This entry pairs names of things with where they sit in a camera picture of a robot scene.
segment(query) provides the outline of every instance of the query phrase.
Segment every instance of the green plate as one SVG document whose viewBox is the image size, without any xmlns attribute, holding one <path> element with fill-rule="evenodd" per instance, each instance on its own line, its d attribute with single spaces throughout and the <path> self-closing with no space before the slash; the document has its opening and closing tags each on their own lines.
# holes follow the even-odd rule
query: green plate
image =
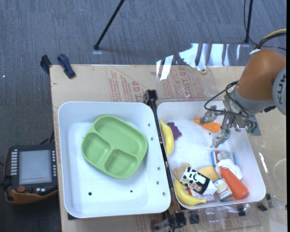
<svg viewBox="0 0 290 232">
<path fill-rule="evenodd" d="M 140 166 L 148 148 L 143 133 L 113 115 L 98 117 L 83 138 L 82 155 L 92 166 L 127 178 Z"/>
</svg>

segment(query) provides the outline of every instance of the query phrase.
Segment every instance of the red ketchup bottle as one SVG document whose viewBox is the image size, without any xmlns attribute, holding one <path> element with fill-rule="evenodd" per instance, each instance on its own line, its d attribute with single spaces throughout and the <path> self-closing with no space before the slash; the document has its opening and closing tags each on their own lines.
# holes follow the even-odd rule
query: red ketchup bottle
<svg viewBox="0 0 290 232">
<path fill-rule="evenodd" d="M 246 197 L 248 194 L 247 187 L 242 183 L 242 181 L 236 177 L 235 174 L 228 168 L 223 168 L 220 166 L 221 169 L 221 177 L 227 182 L 229 188 L 233 193 L 233 197 L 235 199 L 242 199 Z"/>
</svg>

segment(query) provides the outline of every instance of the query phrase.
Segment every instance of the yellow banana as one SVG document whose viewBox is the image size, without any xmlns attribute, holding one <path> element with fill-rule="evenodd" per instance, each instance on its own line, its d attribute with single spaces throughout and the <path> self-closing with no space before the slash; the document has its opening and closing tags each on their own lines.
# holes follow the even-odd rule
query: yellow banana
<svg viewBox="0 0 290 232">
<path fill-rule="evenodd" d="M 174 181 L 174 188 L 178 200 L 184 204 L 197 205 L 199 203 L 206 203 L 206 199 L 198 199 L 196 197 L 189 195 L 183 188 L 182 184 L 177 179 L 175 179 Z"/>
<path fill-rule="evenodd" d="M 167 124 L 165 124 L 162 119 L 160 119 L 159 122 L 161 124 L 165 151 L 167 154 L 170 154 L 174 149 L 174 136 L 172 129 Z"/>
</svg>

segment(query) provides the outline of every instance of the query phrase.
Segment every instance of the gray fabric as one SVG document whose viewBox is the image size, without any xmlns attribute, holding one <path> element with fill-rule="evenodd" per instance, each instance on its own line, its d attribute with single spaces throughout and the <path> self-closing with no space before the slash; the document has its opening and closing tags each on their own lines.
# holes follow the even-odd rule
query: gray fabric
<svg viewBox="0 0 290 232">
<path fill-rule="evenodd" d="M 45 54 L 52 64 L 64 53 L 71 64 L 143 65 L 191 43 L 244 43 L 249 0 L 245 13 L 245 0 L 125 0 L 96 51 L 119 1 L 0 0 L 0 161 L 10 147 L 39 144 L 53 130 L 49 77 L 40 67 Z M 287 0 L 253 1 L 254 43 L 286 25 Z M 266 45 L 286 48 L 286 38 Z M 13 206 L 0 187 L 0 232 L 60 230 L 57 196 Z"/>
</svg>

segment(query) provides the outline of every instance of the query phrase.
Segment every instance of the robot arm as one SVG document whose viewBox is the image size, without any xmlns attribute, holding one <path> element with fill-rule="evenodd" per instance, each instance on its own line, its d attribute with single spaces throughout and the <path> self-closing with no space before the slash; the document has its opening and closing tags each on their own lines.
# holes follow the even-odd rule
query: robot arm
<svg viewBox="0 0 290 232">
<path fill-rule="evenodd" d="M 230 128 L 236 131 L 256 127 L 254 115 L 277 107 L 286 115 L 286 58 L 274 50 L 257 50 L 244 68 L 232 92 L 224 96 L 223 111 L 210 113 L 201 118 L 204 123 L 224 115 L 221 131 L 214 135 L 211 147 L 217 148 L 230 137 Z"/>
</svg>

